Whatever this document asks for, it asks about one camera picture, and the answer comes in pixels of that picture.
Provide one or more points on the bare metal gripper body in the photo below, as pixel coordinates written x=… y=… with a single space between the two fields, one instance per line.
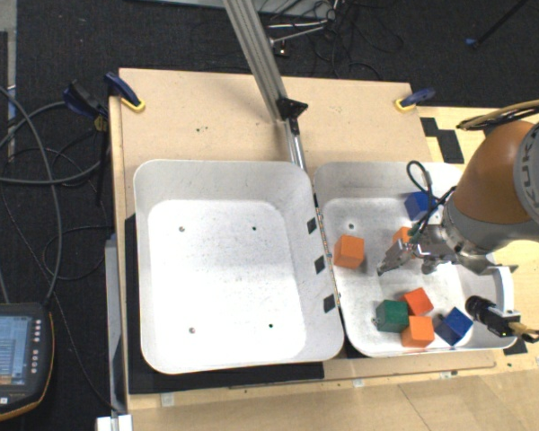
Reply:
x=436 y=242

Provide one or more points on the blue cube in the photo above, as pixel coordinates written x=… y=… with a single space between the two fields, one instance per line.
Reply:
x=454 y=326
x=416 y=204

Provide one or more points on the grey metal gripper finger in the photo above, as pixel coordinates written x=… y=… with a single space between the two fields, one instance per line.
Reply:
x=397 y=257
x=432 y=265

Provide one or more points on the white plastic tray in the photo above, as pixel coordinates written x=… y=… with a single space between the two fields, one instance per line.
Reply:
x=224 y=276
x=364 y=294

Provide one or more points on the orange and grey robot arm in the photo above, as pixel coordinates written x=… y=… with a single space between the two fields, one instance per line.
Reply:
x=489 y=187

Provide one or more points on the orange cube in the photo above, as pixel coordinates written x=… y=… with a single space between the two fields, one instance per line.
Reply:
x=417 y=331
x=402 y=234
x=418 y=301
x=348 y=251

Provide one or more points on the black cylinder on white bracket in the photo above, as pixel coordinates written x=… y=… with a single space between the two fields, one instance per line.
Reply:
x=487 y=312

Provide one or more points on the green cube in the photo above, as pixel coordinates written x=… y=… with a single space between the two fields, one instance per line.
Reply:
x=391 y=316

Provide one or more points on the pale wood board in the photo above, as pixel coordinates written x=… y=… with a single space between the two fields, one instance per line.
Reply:
x=206 y=115

